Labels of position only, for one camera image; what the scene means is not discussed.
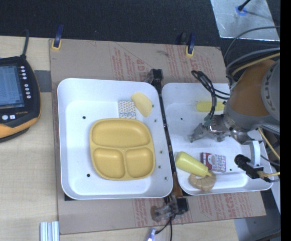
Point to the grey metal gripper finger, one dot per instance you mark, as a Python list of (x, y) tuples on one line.
[(221, 137), (198, 132)]

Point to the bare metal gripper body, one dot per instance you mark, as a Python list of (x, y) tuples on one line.
[(220, 124)]

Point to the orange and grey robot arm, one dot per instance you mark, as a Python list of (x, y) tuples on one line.
[(251, 97)]

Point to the white plastic tray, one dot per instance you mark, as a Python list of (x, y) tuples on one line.
[(183, 134), (77, 147)]

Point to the yellow banana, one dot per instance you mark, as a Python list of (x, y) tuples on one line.
[(204, 106)]

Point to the red and white carton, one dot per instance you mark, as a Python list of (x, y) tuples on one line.
[(214, 161)]

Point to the yellow squeeze bottle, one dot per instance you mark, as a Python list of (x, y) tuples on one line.
[(189, 163)]

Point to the thin black and white rod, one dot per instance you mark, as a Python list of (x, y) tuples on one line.
[(166, 124)]

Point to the tan toy croissant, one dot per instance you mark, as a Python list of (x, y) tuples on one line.
[(203, 183)]

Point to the pale yellow oval toy food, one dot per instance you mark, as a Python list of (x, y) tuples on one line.
[(142, 104)]

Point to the white patterned packet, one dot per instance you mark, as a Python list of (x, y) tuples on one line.
[(126, 109)]

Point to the yellow divided plate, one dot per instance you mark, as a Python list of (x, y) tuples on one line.
[(121, 148)]

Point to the brown cardboard board, red print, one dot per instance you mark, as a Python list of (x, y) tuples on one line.
[(97, 59)]

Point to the black cylinder on white bracket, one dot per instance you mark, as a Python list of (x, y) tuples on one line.
[(245, 163)]

